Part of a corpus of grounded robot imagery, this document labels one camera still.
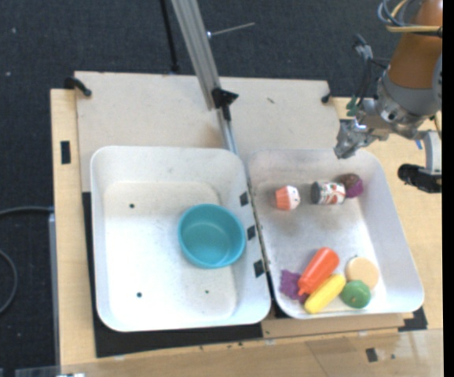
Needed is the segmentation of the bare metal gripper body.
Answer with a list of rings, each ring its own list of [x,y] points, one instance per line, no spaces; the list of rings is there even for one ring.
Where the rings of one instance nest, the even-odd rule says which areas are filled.
[[[424,117],[413,115],[390,98],[363,100],[355,118],[359,131],[381,141],[385,141],[390,134],[414,139],[424,123]]]

